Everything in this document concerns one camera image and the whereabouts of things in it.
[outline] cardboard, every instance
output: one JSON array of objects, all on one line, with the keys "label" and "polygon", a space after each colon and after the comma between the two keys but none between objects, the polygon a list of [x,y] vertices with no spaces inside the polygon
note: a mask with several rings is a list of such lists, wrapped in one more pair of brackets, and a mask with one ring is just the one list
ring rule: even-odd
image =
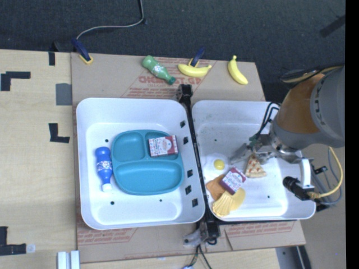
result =
[{"label": "cardboard", "polygon": [[[177,68],[188,59],[155,59],[176,78],[169,86],[154,77],[141,65],[144,57],[91,54],[92,64],[85,64],[77,53],[71,53],[73,130],[75,152],[77,248],[81,263],[193,254],[194,248],[183,246],[183,237],[196,229],[196,224],[155,226],[116,230],[94,230],[81,218],[76,138],[76,106],[86,98],[150,98],[175,99],[179,84],[190,84],[199,100],[264,100],[263,90],[254,63],[238,62],[248,85],[235,82],[228,73],[228,61],[201,60],[212,68],[205,77],[186,77]],[[216,245],[206,245],[207,252],[283,247],[305,244],[299,221],[259,222],[222,225]]]}]

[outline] white container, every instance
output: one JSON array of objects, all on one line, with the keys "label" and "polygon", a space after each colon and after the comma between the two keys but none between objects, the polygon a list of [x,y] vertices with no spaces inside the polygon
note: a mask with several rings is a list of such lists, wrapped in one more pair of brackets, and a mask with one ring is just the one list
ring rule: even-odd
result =
[{"label": "white container", "polygon": [[[269,103],[256,101],[197,102],[192,109],[197,143],[205,183],[228,171],[228,158],[260,128]],[[268,133],[269,126],[263,130]],[[213,160],[225,163],[222,171],[213,167]],[[247,160],[234,165],[245,171]],[[313,201],[301,201],[284,188],[286,176],[300,179],[300,166],[280,158],[272,158],[262,165],[267,172],[263,178],[247,178],[243,184],[246,197],[243,204],[223,221],[274,221],[308,219],[315,213]],[[214,202],[208,190],[209,206]]]},{"label": "white container", "polygon": [[[81,214],[94,229],[184,224],[205,212],[191,133],[184,107],[173,100],[89,98],[76,109]],[[172,192],[139,196],[122,192],[114,177],[113,190],[103,192],[96,172],[95,149],[111,149],[126,131],[152,129],[176,135],[184,180]]]}]

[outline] green bottle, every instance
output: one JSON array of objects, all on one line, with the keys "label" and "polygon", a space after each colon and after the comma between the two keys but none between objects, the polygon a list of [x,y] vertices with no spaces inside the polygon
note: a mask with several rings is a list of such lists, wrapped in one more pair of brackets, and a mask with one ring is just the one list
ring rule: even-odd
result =
[{"label": "green bottle", "polygon": [[176,78],[172,77],[167,69],[163,67],[159,62],[157,62],[152,56],[148,55],[142,61],[142,66],[150,70],[150,72],[157,78],[165,80],[169,85],[172,85]]}]

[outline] plastic bottle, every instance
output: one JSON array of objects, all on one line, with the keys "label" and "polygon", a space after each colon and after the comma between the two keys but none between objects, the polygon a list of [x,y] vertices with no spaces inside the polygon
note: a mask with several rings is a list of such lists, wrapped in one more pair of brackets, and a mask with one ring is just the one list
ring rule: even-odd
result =
[{"label": "plastic bottle", "polygon": [[147,68],[155,77],[165,80],[169,85],[176,81],[176,78],[172,77],[167,69],[150,55],[143,59],[142,66]]},{"label": "plastic bottle", "polygon": [[113,174],[111,151],[109,148],[102,146],[96,149],[95,154],[97,157],[97,172],[102,180],[102,191],[111,191],[112,185],[110,179]]}]

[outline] teal tray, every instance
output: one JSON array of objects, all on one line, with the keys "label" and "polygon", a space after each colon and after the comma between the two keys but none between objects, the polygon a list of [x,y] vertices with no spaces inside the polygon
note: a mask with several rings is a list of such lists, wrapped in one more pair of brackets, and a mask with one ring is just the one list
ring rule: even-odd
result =
[{"label": "teal tray", "polygon": [[112,143],[113,174],[128,194],[154,195],[171,192],[184,179],[181,154],[150,156],[148,139],[169,136],[161,131],[137,130],[120,133]]}]

